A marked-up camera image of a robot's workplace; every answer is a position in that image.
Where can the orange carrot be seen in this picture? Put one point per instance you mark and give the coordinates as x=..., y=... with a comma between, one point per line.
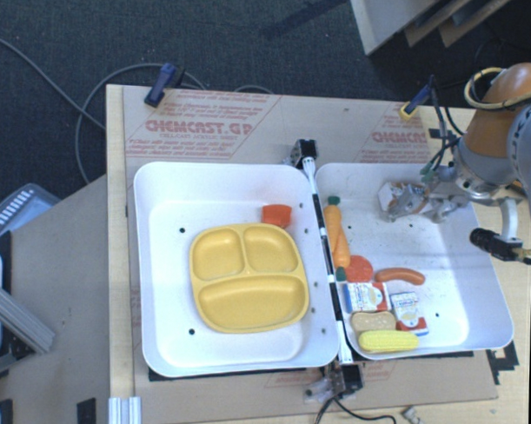
x=332, y=220
x=342, y=253

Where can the tan bread slice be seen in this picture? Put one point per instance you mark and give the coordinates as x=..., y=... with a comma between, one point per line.
x=372, y=320

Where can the white and orange carton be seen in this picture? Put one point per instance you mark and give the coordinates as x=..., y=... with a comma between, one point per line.
x=385, y=194

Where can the yellow divided plate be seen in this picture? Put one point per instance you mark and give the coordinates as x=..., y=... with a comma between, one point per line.
x=249, y=293

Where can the white plastic tray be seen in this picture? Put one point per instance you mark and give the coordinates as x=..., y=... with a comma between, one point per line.
x=226, y=353
x=454, y=283

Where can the white red and blue carton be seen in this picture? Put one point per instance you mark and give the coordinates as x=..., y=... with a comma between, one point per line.
x=410, y=314

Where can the red round tomato slice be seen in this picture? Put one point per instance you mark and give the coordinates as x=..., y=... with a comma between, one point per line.
x=360, y=268

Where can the brown cardboard board red print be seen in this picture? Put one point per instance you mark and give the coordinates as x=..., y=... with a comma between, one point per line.
x=260, y=119

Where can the black cylinder on white bracket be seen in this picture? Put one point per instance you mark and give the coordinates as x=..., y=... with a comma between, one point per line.
x=490, y=241

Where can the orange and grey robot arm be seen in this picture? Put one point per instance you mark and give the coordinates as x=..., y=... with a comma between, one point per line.
x=496, y=128

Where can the thin black and white rod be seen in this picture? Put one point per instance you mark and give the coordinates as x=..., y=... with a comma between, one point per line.
x=323, y=235

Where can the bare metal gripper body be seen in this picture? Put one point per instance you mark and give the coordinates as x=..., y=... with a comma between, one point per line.
x=453, y=189

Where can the yellow corn cob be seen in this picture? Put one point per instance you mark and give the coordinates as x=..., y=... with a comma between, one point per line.
x=387, y=341

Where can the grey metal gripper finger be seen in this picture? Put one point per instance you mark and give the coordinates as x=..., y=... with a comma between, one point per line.
x=441, y=212
x=406, y=204

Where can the orange sausage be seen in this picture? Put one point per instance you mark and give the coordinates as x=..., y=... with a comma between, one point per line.
x=400, y=276

